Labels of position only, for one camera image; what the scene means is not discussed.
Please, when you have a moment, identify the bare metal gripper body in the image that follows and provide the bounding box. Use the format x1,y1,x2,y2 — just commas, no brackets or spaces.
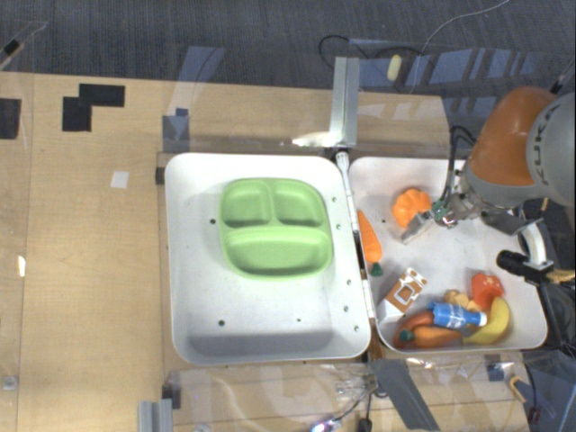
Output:
432,193,486,229

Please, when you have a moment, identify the orange toy pumpkin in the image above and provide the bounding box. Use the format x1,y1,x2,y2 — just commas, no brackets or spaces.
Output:
391,187,433,230

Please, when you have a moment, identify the white plastic tray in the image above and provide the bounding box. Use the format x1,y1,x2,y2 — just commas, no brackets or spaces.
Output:
347,156,550,356
163,151,373,368

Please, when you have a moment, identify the orange carrot with green top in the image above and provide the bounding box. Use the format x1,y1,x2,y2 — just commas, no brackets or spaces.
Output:
356,209,385,277
397,324,464,349

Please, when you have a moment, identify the brown and white carton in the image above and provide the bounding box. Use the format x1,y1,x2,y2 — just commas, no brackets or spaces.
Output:
376,266,428,320

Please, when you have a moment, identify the tan toy bread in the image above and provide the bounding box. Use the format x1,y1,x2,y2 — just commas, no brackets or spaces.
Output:
444,288,482,313

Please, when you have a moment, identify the red-brown sausage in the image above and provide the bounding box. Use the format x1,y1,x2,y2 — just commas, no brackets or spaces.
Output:
392,310,436,348

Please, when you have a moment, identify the blue and white bottle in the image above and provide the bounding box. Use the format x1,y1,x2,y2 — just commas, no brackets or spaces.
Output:
426,300,489,331

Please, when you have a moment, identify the yellow banana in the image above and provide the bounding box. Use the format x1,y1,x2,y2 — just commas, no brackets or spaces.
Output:
462,295,512,346

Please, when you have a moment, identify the green divided plate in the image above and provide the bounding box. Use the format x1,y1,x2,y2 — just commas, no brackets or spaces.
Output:
218,177,335,280

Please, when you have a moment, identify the pale wood board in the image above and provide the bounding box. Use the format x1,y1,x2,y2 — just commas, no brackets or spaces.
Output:
0,71,562,432

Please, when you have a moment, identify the black cylinder on white bracket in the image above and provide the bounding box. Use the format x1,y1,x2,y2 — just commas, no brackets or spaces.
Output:
495,220,555,284

